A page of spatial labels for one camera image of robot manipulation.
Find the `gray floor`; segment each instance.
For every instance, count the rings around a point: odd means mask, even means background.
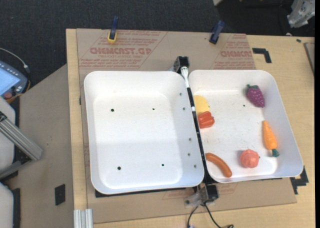
[[[309,25],[291,29],[287,15],[293,0],[0,0],[0,47],[29,65],[35,85],[66,63],[67,28],[210,32],[219,20],[223,32],[251,35],[314,36]],[[0,60],[23,70],[10,55]]]

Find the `empty white tray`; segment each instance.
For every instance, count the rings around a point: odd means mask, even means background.
[[[185,82],[170,72],[94,71],[84,80],[91,181],[116,194],[204,177]]]
[[[205,97],[215,123],[200,130],[204,152],[222,158],[232,170],[232,177],[207,161],[210,176],[218,182],[270,179],[297,176],[303,162],[284,109],[276,81],[261,70],[196,70],[189,83],[193,95]],[[255,107],[246,97],[247,84],[258,85],[265,98],[265,107]],[[263,141],[262,121],[266,120],[278,142],[280,156],[271,157]],[[256,151],[258,166],[245,168],[240,154]]]

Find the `toy carrot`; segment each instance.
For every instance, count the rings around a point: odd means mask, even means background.
[[[262,127],[263,127],[263,140],[266,148],[268,150],[272,150],[272,156],[273,157],[278,157],[279,152],[276,150],[278,143],[276,140],[276,137],[274,133],[272,132],[268,122],[265,120],[262,122]]]

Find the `brown sausage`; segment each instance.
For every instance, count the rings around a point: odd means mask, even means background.
[[[205,154],[205,158],[208,161],[211,161],[212,163],[216,164],[220,170],[222,171],[222,173],[224,174],[225,177],[231,177],[232,176],[232,172],[231,169],[228,167],[228,165],[218,156],[212,154],[212,153],[206,153]]]

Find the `black cable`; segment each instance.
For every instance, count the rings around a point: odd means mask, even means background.
[[[221,226],[219,226],[219,225],[217,224],[217,222],[215,221],[215,219],[214,219],[213,216],[211,215],[210,210],[209,210],[209,208],[208,208],[208,206],[207,206],[207,202],[209,202],[209,200],[205,201],[203,204],[200,204],[200,205],[196,206],[196,207],[192,210],[192,212],[191,212],[190,215],[189,215],[188,222],[187,222],[187,224],[186,224],[186,228],[190,228],[190,219],[191,219],[191,216],[192,216],[192,214],[197,210],[197,208],[198,208],[199,206],[204,206],[204,207],[207,209],[207,211],[208,211],[208,213],[209,213],[209,215],[210,215],[210,218],[211,218],[211,220],[214,222],[214,224],[215,224],[218,228],[221,228]],[[234,225],[233,225],[233,224],[230,224],[227,228],[234,228]]]

